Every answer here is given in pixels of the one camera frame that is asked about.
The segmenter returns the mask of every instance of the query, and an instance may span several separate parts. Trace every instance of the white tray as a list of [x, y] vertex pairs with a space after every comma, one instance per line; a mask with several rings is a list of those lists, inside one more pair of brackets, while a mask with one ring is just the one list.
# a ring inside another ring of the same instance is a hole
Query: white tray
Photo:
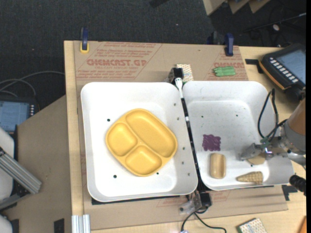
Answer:
[[[224, 190], [259, 186], [236, 181], [236, 177], [252, 171], [263, 173], [262, 185], [289, 182], [294, 170], [288, 158], [275, 156], [257, 166], [239, 160], [244, 149], [252, 143], [260, 144], [257, 121], [268, 94], [264, 86], [249, 81], [192, 81], [184, 85], [183, 94], [201, 178], [207, 187]], [[274, 126], [274, 112], [269, 102], [262, 115], [260, 129], [263, 135], [267, 135]], [[219, 136], [221, 150], [204, 151], [204, 134]], [[212, 153], [226, 157], [226, 176], [222, 179], [215, 179], [209, 174], [209, 156]]]
[[[81, 91], [87, 187], [101, 202], [185, 195], [198, 183], [179, 92], [169, 83], [88, 83]], [[158, 174], [138, 177], [109, 152], [105, 135], [123, 114], [142, 108], [175, 134], [178, 149]]]

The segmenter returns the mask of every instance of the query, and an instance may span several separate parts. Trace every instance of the yellow plate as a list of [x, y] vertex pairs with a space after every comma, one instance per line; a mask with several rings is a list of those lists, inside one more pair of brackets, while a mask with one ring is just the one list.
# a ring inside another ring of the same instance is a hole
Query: yellow plate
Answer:
[[155, 115], [135, 109], [120, 117], [106, 134], [106, 145], [130, 172], [149, 176], [176, 153], [177, 139]]

